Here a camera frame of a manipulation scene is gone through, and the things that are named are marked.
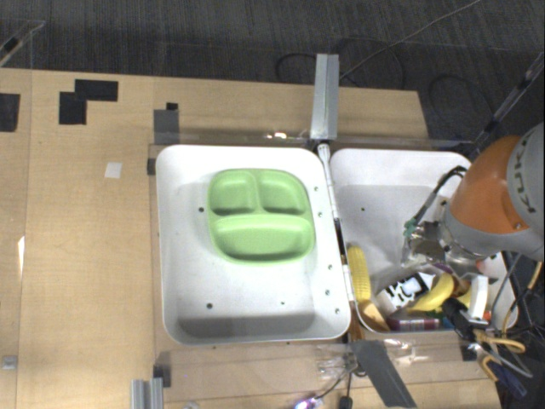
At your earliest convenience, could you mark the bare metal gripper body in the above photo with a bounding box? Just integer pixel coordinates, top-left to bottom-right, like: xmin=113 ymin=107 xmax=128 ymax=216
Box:
xmin=407 ymin=221 xmax=481 ymax=269

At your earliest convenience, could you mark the black and white carton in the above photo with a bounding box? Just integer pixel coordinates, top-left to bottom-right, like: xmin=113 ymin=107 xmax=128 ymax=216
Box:
xmin=384 ymin=271 xmax=439 ymax=314

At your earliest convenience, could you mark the green divided plate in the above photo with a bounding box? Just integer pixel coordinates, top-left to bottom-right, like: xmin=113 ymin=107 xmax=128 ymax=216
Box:
xmin=206 ymin=168 xmax=318 ymax=266

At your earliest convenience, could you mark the yellow banana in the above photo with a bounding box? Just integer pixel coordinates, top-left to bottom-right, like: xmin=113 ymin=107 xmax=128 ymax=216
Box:
xmin=405 ymin=272 xmax=456 ymax=314

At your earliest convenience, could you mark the white plastic tray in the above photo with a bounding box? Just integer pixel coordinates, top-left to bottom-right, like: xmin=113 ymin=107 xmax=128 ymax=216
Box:
xmin=330 ymin=147 xmax=519 ymax=336
xmin=154 ymin=143 xmax=353 ymax=347

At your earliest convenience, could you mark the yellow corn cob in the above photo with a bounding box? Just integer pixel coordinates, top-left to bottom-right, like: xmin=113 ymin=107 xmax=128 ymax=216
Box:
xmin=346 ymin=245 xmax=373 ymax=305

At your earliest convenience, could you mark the orange bread wedge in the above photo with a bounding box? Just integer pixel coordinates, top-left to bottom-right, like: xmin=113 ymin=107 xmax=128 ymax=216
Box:
xmin=359 ymin=299 xmax=391 ymax=332

